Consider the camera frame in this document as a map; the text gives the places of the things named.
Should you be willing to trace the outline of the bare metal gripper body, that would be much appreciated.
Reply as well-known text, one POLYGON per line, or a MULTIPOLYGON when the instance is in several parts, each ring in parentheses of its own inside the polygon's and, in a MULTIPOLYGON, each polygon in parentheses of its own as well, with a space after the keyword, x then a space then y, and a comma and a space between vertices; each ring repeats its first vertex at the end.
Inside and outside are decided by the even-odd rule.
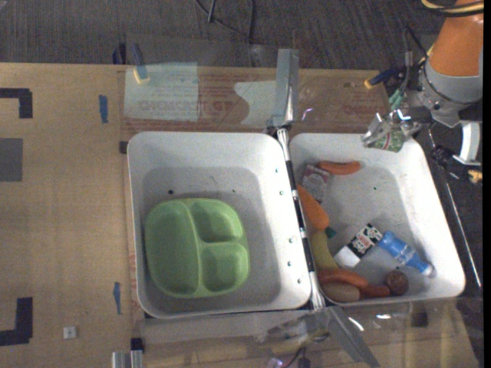
POLYGON ((421 123, 422 126, 431 124, 433 121, 432 114, 425 106, 411 106, 402 104, 388 114, 388 119, 392 124, 399 126, 403 120, 412 120, 421 123))

